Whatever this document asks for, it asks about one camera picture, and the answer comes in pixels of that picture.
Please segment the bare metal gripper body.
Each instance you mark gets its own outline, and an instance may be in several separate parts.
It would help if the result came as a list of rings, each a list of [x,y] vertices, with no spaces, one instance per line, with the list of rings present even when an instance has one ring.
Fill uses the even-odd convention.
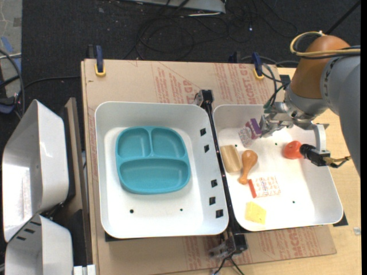
[[[291,128],[294,125],[307,128],[314,120],[314,115],[308,115],[293,103],[288,102],[274,102],[264,107],[263,115],[266,116],[269,125],[281,124],[285,128]]]

